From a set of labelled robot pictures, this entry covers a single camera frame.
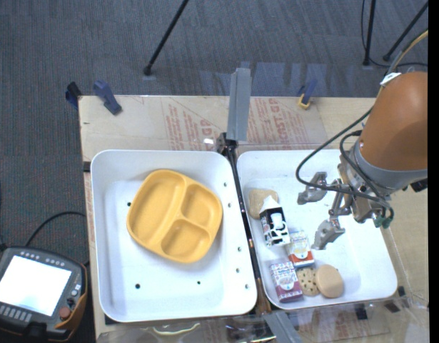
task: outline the brown cylindrical robot link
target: brown cylindrical robot link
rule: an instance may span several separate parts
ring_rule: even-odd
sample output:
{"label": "brown cylindrical robot link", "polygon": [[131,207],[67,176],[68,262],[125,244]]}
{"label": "brown cylindrical robot link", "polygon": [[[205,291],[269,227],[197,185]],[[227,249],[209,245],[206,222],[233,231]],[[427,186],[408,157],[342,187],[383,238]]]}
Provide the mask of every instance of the brown cylindrical robot link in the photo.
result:
{"label": "brown cylindrical robot link", "polygon": [[428,74],[401,74],[380,91],[359,138],[373,166],[393,171],[427,169]]}

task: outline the wooden table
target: wooden table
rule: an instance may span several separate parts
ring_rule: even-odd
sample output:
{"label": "wooden table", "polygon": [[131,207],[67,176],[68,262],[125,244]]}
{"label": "wooden table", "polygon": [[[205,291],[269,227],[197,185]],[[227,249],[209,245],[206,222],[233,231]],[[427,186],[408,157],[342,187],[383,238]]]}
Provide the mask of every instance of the wooden table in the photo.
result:
{"label": "wooden table", "polygon": [[[104,149],[211,150],[214,140],[226,131],[228,118],[226,96],[116,96],[116,99],[123,111],[114,116],[99,97],[79,98],[94,319],[96,336],[105,337],[108,339],[106,342],[113,342],[110,337],[114,332],[123,334],[136,325],[105,324],[99,304],[89,173],[91,160]],[[260,149],[314,149],[352,124],[373,103],[374,98],[312,98],[311,105],[302,109],[295,97],[252,97],[246,146],[260,145]],[[331,148],[338,148],[339,141],[334,141]],[[355,138],[349,138],[345,145],[354,141]],[[409,298],[402,300],[405,302],[403,309],[409,301],[411,313],[402,316],[402,305],[397,304],[400,311],[385,317],[386,328],[378,332],[379,335],[377,332],[370,333],[374,335],[367,337],[366,341],[382,342],[386,337],[382,334],[389,334],[387,337],[392,337],[392,342],[404,342],[407,334],[420,334],[419,341],[426,339],[428,342],[428,310],[425,308],[429,300],[428,190],[418,193],[412,189],[399,191],[392,196],[391,204],[395,219],[390,228],[383,230],[383,236],[398,275],[398,285]],[[322,324],[316,327],[317,330],[321,328]],[[311,332],[301,336],[304,342],[321,342],[320,336],[325,337],[326,334]],[[209,339],[211,342],[220,341],[220,338],[214,340],[211,336]]]}

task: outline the white screen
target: white screen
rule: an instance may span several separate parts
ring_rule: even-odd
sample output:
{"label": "white screen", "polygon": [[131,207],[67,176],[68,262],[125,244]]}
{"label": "white screen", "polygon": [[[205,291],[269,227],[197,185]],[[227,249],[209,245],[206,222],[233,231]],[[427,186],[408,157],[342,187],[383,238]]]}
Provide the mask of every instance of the white screen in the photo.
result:
{"label": "white screen", "polygon": [[0,302],[51,316],[70,274],[15,255],[0,281]]}

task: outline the white tray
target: white tray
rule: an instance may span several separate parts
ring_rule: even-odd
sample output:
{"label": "white tray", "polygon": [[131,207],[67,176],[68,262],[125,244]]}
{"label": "white tray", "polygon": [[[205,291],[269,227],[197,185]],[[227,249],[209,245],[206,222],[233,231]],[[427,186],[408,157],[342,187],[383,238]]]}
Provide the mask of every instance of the white tray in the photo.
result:
{"label": "white tray", "polygon": [[[146,176],[172,169],[218,195],[223,220],[208,253],[181,264],[136,243],[128,203]],[[106,150],[91,163],[99,299],[117,322],[245,314],[257,299],[251,256],[228,160],[213,151]]]}
{"label": "white tray", "polygon": [[[249,209],[248,195],[252,188],[273,189],[278,193],[279,203],[289,227],[303,229],[314,242],[319,224],[328,218],[335,192],[328,192],[319,202],[297,204],[299,192],[305,190],[295,176],[296,168],[310,150],[297,151],[247,151],[237,161],[243,198]],[[340,161],[338,150],[321,150],[301,168],[300,176],[310,181],[316,172],[327,172],[327,182],[339,177],[337,165]],[[312,250],[315,266],[332,264],[344,280],[344,293],[336,299],[328,299],[321,294],[315,297],[303,296],[295,302],[280,303],[271,281],[269,265],[280,258],[287,259],[284,247],[265,246],[261,222],[248,213],[263,286],[268,299],[281,309],[319,307],[323,305],[377,300],[392,295],[397,288],[397,277],[380,229],[373,221],[358,224],[352,216],[341,216],[340,225],[345,234],[333,243],[327,243],[325,250]]]}

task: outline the handheld controller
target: handheld controller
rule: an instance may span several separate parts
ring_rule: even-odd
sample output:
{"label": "handheld controller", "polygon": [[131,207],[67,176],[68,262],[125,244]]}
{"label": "handheld controller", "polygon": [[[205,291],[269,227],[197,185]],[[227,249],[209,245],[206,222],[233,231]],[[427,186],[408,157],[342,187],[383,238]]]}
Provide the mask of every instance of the handheld controller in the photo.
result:
{"label": "handheld controller", "polygon": [[65,342],[84,313],[84,265],[31,247],[9,247],[0,256],[0,329],[48,342]]}

